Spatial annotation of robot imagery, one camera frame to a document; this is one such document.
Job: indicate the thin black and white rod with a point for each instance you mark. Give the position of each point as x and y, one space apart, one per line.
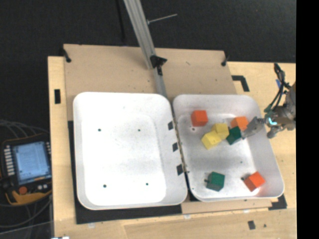
181 150

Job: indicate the green cube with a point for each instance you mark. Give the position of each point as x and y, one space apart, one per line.
215 181
233 136

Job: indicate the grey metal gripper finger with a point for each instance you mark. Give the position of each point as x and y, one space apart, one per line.
252 127
272 133

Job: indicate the brown cardboard board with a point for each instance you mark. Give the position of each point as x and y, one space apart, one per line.
112 71

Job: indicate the orange cube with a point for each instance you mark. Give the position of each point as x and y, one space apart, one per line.
199 118
239 122
254 181

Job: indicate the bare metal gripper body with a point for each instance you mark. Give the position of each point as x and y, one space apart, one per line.
285 117

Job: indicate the yellow cube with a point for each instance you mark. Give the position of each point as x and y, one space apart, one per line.
221 130
210 140

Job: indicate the white plastic tray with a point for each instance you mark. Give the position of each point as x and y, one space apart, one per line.
124 153
224 163

